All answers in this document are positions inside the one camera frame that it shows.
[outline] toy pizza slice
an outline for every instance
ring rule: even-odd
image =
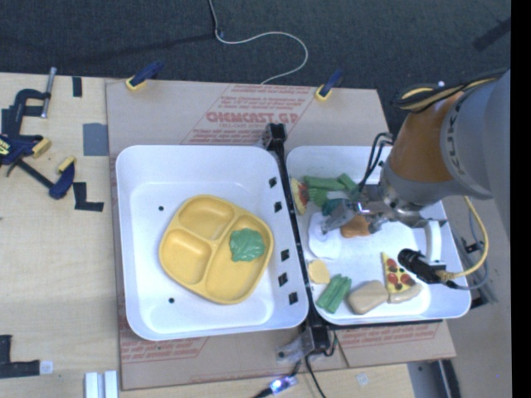
[[[291,195],[293,196],[293,202],[297,211],[303,216],[308,206],[308,188],[302,182],[299,182],[296,178],[291,178]]]
[[[389,293],[389,303],[400,303],[415,298],[422,285],[414,280],[398,263],[382,252],[385,287]]]

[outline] wooden table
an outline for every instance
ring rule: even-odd
[[[44,90],[46,75],[0,74],[0,106],[13,104],[22,89]],[[39,105],[41,101],[28,101]],[[72,79],[57,76],[48,119],[24,117],[22,133],[52,141],[47,153],[26,161],[52,181],[56,168],[76,157],[76,182],[86,182],[87,200],[105,203],[102,212],[77,211],[72,191],[60,200],[15,168],[0,168],[0,334],[12,335],[11,361],[39,359],[51,374],[0,380],[0,396],[82,396],[84,374],[119,371],[118,316],[110,205],[109,158],[84,156],[82,125],[106,124],[105,80],[83,78],[83,96],[72,97]],[[358,381],[366,375],[367,384]],[[406,364],[316,374],[330,397],[412,398]],[[306,373],[285,393],[319,396]],[[121,391],[124,397],[249,397],[272,379],[257,378]]]

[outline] cardboard sheet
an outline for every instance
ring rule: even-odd
[[[302,145],[371,145],[387,131],[375,90],[333,90],[314,98],[314,87],[149,81],[131,92],[122,80],[106,86],[122,388],[148,388],[291,372],[275,348],[298,329],[175,341],[145,341],[124,314],[114,162],[135,144],[255,144],[268,123],[283,123],[285,150]],[[333,370],[453,357],[445,322],[337,331],[341,351],[313,368]]]

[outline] yellow plate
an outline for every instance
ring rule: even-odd
[[[231,233],[260,233],[264,253],[252,261],[232,260]],[[273,250],[269,226],[249,211],[211,195],[185,201],[158,248],[158,259],[173,280],[216,303],[239,303],[260,281]]]

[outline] white wire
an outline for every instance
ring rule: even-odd
[[[262,81],[261,84],[265,84],[265,83],[268,83],[269,81],[276,80],[277,78],[280,78],[282,76],[287,76],[287,75],[293,74],[294,72],[297,72],[298,70],[301,70],[304,67],[304,65],[306,65],[306,62],[308,61],[308,54],[309,54],[308,53],[308,48],[302,42],[302,40],[300,40],[298,37],[296,37],[296,36],[294,36],[292,34],[289,34],[288,32],[270,31],[270,32],[262,32],[261,34],[258,34],[256,36],[252,36],[251,38],[246,38],[245,40],[239,40],[239,41],[227,41],[227,40],[224,40],[219,35],[219,31],[218,31],[218,28],[217,28],[217,16],[216,16],[216,11],[214,10],[214,4],[212,3],[212,0],[208,0],[208,4],[209,4],[210,10],[212,12],[212,17],[214,18],[214,34],[216,35],[216,39],[219,42],[223,43],[223,44],[231,44],[231,45],[232,44],[245,44],[245,43],[248,43],[249,41],[256,40],[257,38],[262,38],[263,36],[287,36],[287,37],[297,41],[302,46],[302,48],[304,49],[304,60],[299,66],[297,66],[293,70],[289,70],[287,72],[284,72],[283,74],[274,75],[274,76],[268,78],[267,80]]]

